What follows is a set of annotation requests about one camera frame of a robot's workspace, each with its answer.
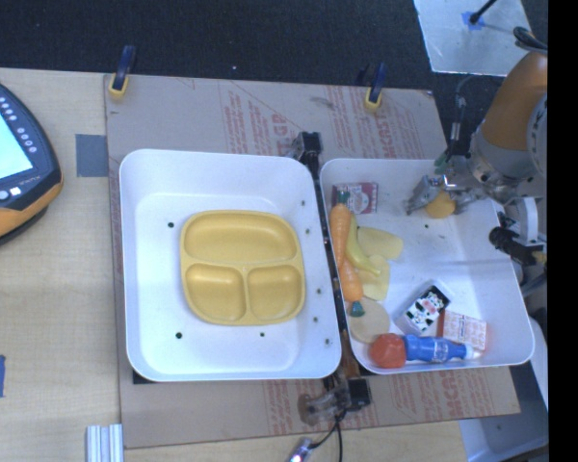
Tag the orange carrot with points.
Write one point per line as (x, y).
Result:
(339, 229)
(352, 282)

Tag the yellow divided plate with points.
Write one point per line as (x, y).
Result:
(241, 267)

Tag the orange and white packet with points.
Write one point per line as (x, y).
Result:
(465, 330)

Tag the yellow banana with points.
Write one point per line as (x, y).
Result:
(357, 255)

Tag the pale yellow crisp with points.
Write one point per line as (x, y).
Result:
(379, 284)
(383, 243)

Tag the black cylinder on white bracket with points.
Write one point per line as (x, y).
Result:
(520, 238)

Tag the white plastic tray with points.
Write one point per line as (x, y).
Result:
(462, 258)
(164, 267)

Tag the red carton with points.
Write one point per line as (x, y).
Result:
(363, 197)

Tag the yellow round toy food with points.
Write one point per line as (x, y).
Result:
(439, 207)

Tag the brown cardboard board red print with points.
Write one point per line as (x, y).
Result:
(183, 113)

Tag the cow print milk carton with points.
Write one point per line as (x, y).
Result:
(424, 308)

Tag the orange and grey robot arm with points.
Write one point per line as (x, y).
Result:
(513, 109)

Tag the beige round biscuit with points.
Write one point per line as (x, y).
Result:
(370, 325)

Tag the blue bottle white cap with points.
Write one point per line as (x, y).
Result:
(433, 349)

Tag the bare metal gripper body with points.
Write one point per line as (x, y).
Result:
(487, 187)

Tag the orange red pepper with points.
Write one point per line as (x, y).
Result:
(387, 351)

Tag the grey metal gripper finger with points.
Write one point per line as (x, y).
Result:
(462, 197)
(421, 193)

